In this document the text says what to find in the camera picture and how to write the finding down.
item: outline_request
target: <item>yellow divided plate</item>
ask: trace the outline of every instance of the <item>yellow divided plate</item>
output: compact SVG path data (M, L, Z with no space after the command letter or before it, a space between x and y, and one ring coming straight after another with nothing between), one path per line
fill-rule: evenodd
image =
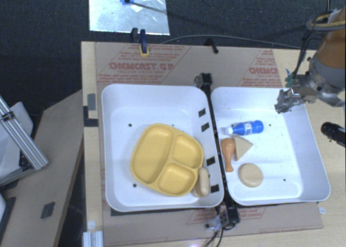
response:
M183 196L195 186L203 158L203 148L193 137L168 125L153 124L137 142L131 172L152 189Z

